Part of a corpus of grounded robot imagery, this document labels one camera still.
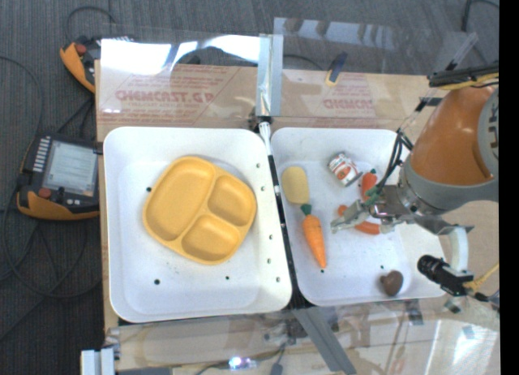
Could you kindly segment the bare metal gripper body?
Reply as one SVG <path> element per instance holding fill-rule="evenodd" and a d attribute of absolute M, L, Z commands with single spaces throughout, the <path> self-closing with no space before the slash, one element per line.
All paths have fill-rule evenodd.
<path fill-rule="evenodd" d="M 403 185 L 374 186 L 368 193 L 368 213 L 382 225 L 395 226 L 413 223 L 418 217 L 419 202 L 416 195 Z"/>

